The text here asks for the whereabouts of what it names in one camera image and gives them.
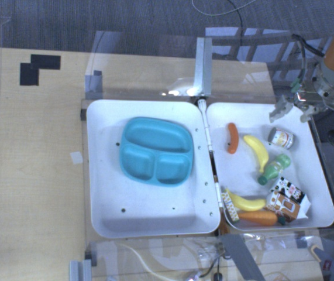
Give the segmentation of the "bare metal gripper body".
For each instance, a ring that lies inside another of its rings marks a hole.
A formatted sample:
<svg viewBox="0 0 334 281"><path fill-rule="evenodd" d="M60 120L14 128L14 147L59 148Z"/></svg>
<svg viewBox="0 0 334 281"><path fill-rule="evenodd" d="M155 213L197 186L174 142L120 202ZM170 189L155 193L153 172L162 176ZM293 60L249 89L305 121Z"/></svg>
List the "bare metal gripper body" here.
<svg viewBox="0 0 334 281"><path fill-rule="evenodd" d="M324 81L311 81L294 86L294 102L300 108L308 105L320 111L329 108L334 111L334 85Z"/></svg>

